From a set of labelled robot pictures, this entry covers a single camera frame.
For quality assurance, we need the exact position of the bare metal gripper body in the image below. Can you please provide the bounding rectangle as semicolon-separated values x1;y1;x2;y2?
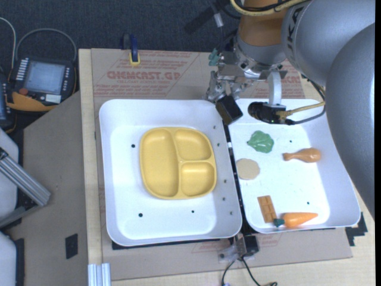
217;51;288;83

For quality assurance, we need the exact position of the brown cardboard board red print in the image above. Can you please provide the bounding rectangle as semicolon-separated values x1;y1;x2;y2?
90;48;354;281

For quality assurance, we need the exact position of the green lettuce leaf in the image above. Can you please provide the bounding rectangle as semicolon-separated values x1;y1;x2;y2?
246;130;274;154

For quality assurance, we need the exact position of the tan round biscuit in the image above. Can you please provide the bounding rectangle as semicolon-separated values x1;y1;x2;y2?
236;158;261;181

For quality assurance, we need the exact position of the thin black and white rod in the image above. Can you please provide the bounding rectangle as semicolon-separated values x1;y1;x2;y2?
222;120;246;238

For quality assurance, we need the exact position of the yellow divided plate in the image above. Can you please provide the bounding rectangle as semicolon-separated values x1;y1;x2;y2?
139;126;217;201

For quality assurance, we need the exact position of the orange chicken drumstick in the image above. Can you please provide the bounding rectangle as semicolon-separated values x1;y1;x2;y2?
282;147;322;164

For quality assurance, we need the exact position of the white plastic tray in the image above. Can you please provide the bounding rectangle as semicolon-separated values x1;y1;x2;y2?
98;98;243;247
227;98;361;234

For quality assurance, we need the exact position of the orange chocolate bar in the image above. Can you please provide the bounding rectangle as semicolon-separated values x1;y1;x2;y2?
257;195;277;223

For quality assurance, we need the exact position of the orange carrot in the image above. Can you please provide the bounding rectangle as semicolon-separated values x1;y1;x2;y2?
273;212;319;229

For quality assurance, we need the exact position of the black block with thin wires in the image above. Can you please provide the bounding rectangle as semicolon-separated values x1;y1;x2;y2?
215;95;243;126
243;235;260;257

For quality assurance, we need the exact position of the black cylinder on white bracket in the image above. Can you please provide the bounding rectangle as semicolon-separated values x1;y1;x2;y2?
247;71;288;125

